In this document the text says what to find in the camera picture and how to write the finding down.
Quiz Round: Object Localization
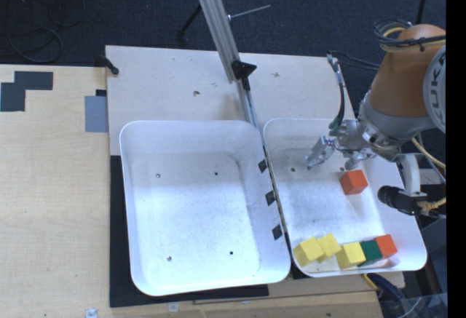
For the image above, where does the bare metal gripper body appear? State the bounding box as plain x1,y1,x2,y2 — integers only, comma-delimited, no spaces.
333,119,402,162

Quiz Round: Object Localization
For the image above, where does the orange cube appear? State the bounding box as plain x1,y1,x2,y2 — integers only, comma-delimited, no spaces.
374,234,398,259
339,169,369,196

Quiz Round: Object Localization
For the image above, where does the white plastic tray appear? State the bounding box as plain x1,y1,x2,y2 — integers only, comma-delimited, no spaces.
262,117,428,279
119,119,293,298

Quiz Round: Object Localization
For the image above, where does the yellow cube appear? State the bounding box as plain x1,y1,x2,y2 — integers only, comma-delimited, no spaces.
335,242,367,271
316,233,343,263
292,236,325,269

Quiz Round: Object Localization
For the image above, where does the green cube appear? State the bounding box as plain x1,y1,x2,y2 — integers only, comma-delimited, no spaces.
358,239,384,267

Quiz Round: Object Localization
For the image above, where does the pale wood board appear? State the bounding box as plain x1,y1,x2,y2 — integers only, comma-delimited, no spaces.
105,45,406,309

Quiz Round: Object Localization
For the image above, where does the black cylinder on white bracket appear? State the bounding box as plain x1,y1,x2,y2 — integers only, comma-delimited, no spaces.
377,153,429,216

